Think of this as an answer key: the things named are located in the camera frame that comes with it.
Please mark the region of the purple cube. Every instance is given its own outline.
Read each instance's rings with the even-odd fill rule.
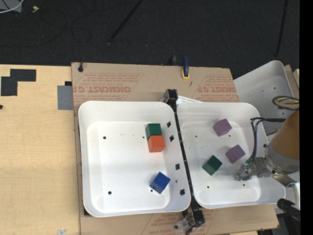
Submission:
[[[226,156],[228,157],[229,161],[233,164],[238,159],[243,157],[246,153],[241,149],[240,145],[236,145],[231,148],[229,151],[226,152]]]
[[[227,121],[227,119],[222,119],[220,121],[217,121],[213,125],[213,129],[215,130],[217,136],[222,136],[227,134],[231,130],[231,125]]]

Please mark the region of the white container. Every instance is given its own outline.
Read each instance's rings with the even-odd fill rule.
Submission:
[[[162,102],[88,101],[80,106],[78,115],[83,199],[92,216],[188,208],[191,195],[170,106]],[[162,152],[149,152],[148,123],[161,125],[165,142]],[[159,171],[171,179],[161,194],[149,186]]]
[[[235,173],[253,150],[250,119],[259,117],[248,103],[184,103],[178,117],[196,201],[208,209],[257,204],[276,204],[285,188],[272,177],[237,181]],[[232,129],[218,137],[213,125],[226,118]],[[232,164],[225,153],[239,144],[246,155]],[[262,124],[257,131],[257,157],[262,157],[268,140]],[[210,176],[202,166],[214,155],[223,164]]]

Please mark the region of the green cube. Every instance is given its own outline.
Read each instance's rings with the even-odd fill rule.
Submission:
[[[147,140],[150,136],[162,135],[161,125],[159,123],[149,123],[146,127]]]
[[[202,168],[211,176],[221,167],[223,163],[214,155],[202,166]]]

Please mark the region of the cube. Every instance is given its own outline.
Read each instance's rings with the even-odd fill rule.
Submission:
[[[223,163],[214,155],[202,166],[202,168],[211,176],[221,167]]]
[[[162,135],[161,125],[159,123],[149,123],[146,127],[147,140],[150,136]]]
[[[153,182],[150,184],[150,187],[161,194],[170,180],[171,179],[166,177],[162,172],[159,172]]]
[[[229,149],[229,151],[226,152],[226,156],[228,157],[229,161],[233,164],[238,159],[243,157],[246,153],[242,150],[240,145],[236,145],[233,148]]]
[[[231,125],[229,124],[227,119],[222,119],[220,121],[217,121],[213,125],[213,129],[215,130],[217,136],[222,136],[227,134],[231,130]]]
[[[161,152],[165,147],[163,136],[150,136],[148,139],[148,147],[149,152]]]

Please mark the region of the red-orange block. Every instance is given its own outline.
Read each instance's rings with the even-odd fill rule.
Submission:
[[[149,152],[161,152],[164,147],[164,139],[162,135],[153,135],[148,139]]]

